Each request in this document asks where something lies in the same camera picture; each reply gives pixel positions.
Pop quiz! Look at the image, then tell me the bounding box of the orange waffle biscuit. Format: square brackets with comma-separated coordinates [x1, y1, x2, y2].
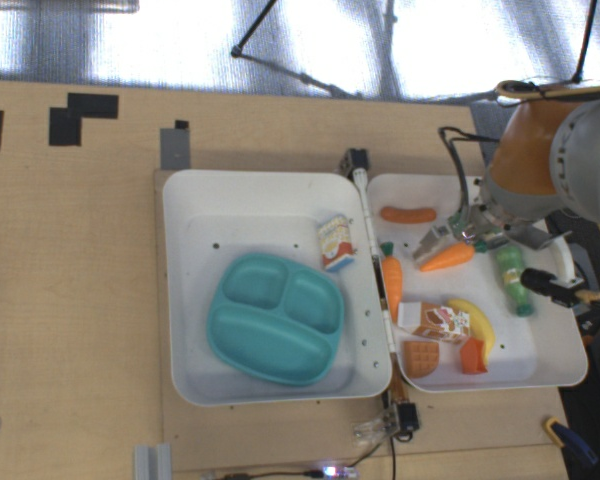
[402, 339, 441, 380]

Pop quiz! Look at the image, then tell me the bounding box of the green divided plate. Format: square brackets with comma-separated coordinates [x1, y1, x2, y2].
[205, 252, 346, 388]

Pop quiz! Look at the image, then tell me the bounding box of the green plastic bottle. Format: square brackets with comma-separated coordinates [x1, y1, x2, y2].
[494, 243, 536, 318]

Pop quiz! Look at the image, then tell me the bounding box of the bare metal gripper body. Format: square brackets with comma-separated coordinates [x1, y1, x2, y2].
[447, 202, 512, 249]

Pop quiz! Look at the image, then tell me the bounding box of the yellow banana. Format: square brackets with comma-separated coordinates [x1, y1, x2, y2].
[446, 297, 497, 369]

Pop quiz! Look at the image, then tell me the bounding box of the orange sausage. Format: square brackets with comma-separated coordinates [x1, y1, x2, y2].
[379, 205, 438, 226]

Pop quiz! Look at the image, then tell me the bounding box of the black block with wires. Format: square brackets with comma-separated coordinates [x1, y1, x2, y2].
[396, 402, 422, 442]
[344, 148, 371, 172]

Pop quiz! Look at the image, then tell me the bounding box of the white plastic tray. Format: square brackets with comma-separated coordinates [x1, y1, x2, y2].
[367, 172, 590, 394]
[161, 169, 394, 408]

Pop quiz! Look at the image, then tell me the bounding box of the orange carrot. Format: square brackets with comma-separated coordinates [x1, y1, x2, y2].
[379, 241, 405, 325]
[418, 240, 489, 274]

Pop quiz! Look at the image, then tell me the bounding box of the brown and white carton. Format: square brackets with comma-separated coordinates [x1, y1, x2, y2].
[396, 300, 472, 346]

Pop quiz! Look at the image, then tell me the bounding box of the black cylinder on white bracket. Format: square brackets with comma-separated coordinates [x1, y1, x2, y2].
[519, 232, 589, 310]

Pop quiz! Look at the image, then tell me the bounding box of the red and blue carton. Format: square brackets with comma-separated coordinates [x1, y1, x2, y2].
[316, 213, 358, 274]

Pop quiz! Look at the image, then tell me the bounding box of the orange fries packet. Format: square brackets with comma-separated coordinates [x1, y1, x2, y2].
[459, 336, 489, 376]

